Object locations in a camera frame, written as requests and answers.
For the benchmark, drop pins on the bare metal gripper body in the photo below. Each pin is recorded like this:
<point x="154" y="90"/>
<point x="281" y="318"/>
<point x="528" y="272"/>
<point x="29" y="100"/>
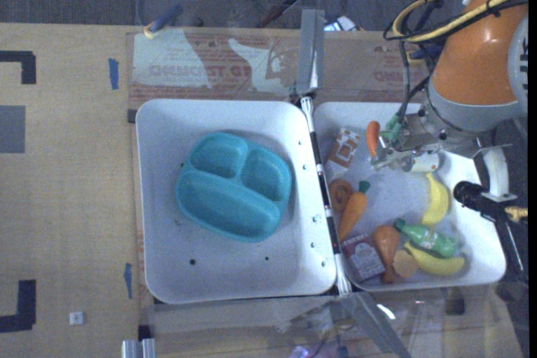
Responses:
<point x="419" y="134"/>

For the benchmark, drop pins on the black cylinder on white bracket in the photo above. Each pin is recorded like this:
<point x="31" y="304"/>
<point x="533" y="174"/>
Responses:
<point x="476" y="197"/>

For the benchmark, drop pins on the yellow banana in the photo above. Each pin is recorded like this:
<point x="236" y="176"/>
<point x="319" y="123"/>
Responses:
<point x="437" y="201"/>
<point x="440" y="265"/>

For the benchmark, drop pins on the brown doughnut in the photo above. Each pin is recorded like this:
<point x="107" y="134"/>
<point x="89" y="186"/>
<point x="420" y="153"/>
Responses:
<point x="339" y="193"/>

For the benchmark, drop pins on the brown chicken drumstick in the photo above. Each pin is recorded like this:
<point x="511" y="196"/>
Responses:
<point x="387" y="247"/>

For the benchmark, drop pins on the red carton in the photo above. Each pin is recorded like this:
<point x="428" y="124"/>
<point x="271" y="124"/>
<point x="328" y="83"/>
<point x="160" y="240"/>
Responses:
<point x="363" y="257"/>

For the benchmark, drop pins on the orange carrot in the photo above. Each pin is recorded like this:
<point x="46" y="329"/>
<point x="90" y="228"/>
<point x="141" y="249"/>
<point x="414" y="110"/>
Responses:
<point x="353" y="209"/>

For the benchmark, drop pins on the orange and white carton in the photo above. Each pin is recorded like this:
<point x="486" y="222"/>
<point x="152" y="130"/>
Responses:
<point x="344" y="148"/>

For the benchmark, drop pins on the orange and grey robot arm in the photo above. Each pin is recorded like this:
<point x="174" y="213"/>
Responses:
<point x="474" y="67"/>

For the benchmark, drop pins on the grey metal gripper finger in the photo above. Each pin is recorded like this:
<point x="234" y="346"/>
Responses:
<point x="392" y="163"/>
<point x="384" y="146"/>

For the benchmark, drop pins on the tan biscuit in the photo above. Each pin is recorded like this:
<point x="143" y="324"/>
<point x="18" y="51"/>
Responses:
<point x="405" y="264"/>

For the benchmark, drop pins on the small white square block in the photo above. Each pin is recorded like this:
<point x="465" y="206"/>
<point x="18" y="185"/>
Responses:
<point x="76" y="318"/>

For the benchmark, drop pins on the white plastic tray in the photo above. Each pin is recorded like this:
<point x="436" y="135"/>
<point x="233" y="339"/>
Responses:
<point x="398" y="197"/>
<point x="226" y="272"/>

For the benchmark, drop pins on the green bottle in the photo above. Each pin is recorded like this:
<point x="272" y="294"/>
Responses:
<point x="428" y="239"/>

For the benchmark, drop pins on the teal divided plate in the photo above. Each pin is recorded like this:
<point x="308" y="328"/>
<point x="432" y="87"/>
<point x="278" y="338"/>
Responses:
<point x="235" y="188"/>

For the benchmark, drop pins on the brown cardboard board red print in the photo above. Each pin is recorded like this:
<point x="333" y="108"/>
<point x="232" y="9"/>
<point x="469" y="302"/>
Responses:
<point x="356" y="67"/>

